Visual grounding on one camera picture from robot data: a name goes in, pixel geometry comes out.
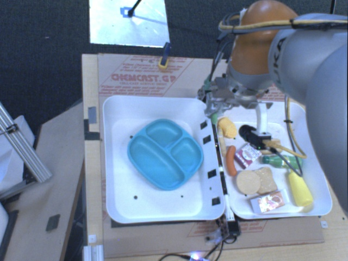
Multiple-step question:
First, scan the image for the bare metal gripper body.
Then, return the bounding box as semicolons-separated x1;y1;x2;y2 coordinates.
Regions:
197;76;274;109

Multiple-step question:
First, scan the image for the orange sausage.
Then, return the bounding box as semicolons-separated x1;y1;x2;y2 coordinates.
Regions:
226;145;238;177

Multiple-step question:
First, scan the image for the pink and white carton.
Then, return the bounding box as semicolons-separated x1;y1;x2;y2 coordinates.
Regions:
234;143;263;170

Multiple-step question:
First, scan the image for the thin black and white rod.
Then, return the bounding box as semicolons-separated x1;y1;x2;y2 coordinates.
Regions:
210;117;235;223

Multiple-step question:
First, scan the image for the blue divided plate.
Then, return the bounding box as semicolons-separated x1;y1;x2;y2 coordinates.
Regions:
127;118;205;192

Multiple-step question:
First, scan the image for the green bottle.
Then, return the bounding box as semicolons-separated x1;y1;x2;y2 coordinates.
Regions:
262;154;303;169

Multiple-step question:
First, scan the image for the round beige biscuit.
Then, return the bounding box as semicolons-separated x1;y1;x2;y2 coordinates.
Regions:
235;170;262;196

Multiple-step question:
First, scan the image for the brown cardboard board red print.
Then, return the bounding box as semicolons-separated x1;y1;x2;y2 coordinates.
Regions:
81;53;326;258

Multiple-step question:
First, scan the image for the beige bread slice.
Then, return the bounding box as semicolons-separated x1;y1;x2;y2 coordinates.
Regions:
254;166;279;196

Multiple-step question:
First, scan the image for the white packet with picture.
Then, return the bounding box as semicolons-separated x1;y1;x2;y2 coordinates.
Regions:
249;190;291;215

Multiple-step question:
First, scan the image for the white plastic tray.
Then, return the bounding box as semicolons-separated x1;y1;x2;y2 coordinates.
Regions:
102;95;227;224
216;99;333;220

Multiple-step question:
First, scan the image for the yellow squeeze bottle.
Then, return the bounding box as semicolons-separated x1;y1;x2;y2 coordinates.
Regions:
287;169;314;208

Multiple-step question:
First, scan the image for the black cylinder on white bracket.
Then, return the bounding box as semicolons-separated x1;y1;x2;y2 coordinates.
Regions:
238;102;273;150

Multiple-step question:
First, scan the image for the black block with thin wires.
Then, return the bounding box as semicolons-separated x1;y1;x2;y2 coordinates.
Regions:
216;218;241;242

